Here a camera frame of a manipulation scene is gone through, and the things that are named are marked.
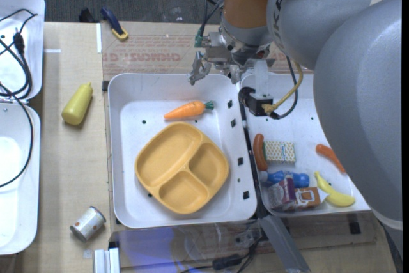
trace white tray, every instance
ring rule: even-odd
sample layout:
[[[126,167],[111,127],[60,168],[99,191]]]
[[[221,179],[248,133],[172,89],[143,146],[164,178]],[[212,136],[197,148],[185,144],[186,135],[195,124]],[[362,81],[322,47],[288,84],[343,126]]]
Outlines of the white tray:
[[[33,98],[42,87],[44,0],[0,0],[0,18],[25,8],[37,14],[26,21],[30,13],[18,12],[0,21],[0,38],[12,44],[16,29],[22,29],[25,57],[30,67],[33,87],[26,100]],[[9,89],[17,90],[23,85],[25,75],[13,59],[4,52],[0,55],[0,81]],[[0,99],[0,184],[13,178],[26,163],[30,127],[27,116],[17,103]],[[11,184],[0,188],[0,255],[23,251],[37,233],[38,192],[40,185],[40,119],[37,113],[25,105],[33,122],[33,151],[23,174]]]
[[[149,228],[241,221],[254,214],[254,182],[237,88],[230,79],[211,74],[191,86],[186,74],[120,74],[111,80],[108,98],[114,211],[122,224]],[[209,203],[197,212],[181,215],[149,196],[135,175],[134,162],[142,147],[170,123],[163,115],[191,100],[214,101],[214,110],[185,121],[199,128],[224,152],[230,172]]]
[[[254,75],[243,78],[241,87],[249,86],[255,88]],[[274,103],[279,101],[293,87],[290,74],[273,74],[268,76],[268,90],[274,97]],[[285,113],[292,105],[294,96],[290,97],[276,112]],[[355,203],[349,207],[335,207],[324,201],[313,210],[297,212],[278,212],[272,210],[268,205],[268,185],[261,185],[261,197],[264,206],[271,214],[281,217],[304,216],[316,214],[331,214],[340,212],[356,212],[370,210],[361,193],[346,173],[341,173],[336,166],[325,157],[316,153],[315,147],[321,143],[329,146],[327,138],[318,119],[313,99],[313,75],[304,75],[304,79],[298,89],[298,102],[293,112],[281,120],[273,120],[266,117],[255,117],[246,109],[247,124],[251,143],[257,133],[264,135],[265,141],[290,141],[294,143],[296,162],[292,165],[269,165],[268,172],[273,173],[281,169],[287,169],[295,173],[306,173],[309,175],[310,187],[316,186],[314,172],[331,183],[332,187],[342,193],[355,197]]]

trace yellow cable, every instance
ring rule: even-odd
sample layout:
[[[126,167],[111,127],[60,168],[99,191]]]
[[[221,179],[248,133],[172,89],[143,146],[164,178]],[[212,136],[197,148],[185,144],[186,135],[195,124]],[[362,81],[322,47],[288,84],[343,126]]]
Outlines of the yellow cable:
[[[294,62],[297,70],[298,70],[298,74],[300,75],[298,77],[298,82],[294,85],[294,87],[292,87],[292,89],[285,95],[283,96],[278,102],[276,102],[275,104],[263,104],[261,105],[262,108],[264,109],[264,112],[266,112],[266,114],[270,114],[271,112],[275,111],[279,106],[282,105],[283,102],[285,102],[294,92],[295,90],[298,89],[298,87],[300,86],[301,82],[302,82],[302,78],[303,78],[303,73],[302,73],[302,69],[301,66]]]

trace black plug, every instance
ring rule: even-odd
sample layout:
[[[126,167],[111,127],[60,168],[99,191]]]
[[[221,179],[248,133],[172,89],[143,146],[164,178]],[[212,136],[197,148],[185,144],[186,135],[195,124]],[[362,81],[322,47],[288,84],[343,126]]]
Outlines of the black plug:
[[[24,54],[24,39],[20,32],[16,32],[13,35],[14,46],[17,48],[17,51],[20,55]]]
[[[238,254],[233,254],[231,256],[223,257],[223,258],[216,258],[212,262],[212,266],[214,270],[222,270],[227,267],[238,265],[242,262],[242,257]]]

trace blue plastic bottle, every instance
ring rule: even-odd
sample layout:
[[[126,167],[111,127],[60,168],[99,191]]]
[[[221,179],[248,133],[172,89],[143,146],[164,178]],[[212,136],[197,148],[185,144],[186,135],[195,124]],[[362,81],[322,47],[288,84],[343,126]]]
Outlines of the blue plastic bottle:
[[[276,184],[282,181],[285,177],[292,178],[294,180],[295,188],[307,188],[309,186],[309,176],[305,173],[294,173],[289,171],[277,171],[274,173],[268,173],[266,171],[260,171],[261,182],[271,182]]]

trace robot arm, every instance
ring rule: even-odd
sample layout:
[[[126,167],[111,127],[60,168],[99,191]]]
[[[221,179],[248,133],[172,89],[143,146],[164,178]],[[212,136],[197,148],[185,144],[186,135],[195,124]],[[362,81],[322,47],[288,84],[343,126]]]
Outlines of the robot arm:
[[[195,61],[236,83],[274,42],[313,70],[328,143],[403,258],[401,13],[402,0],[224,0]],[[206,75],[198,70],[191,84]]]

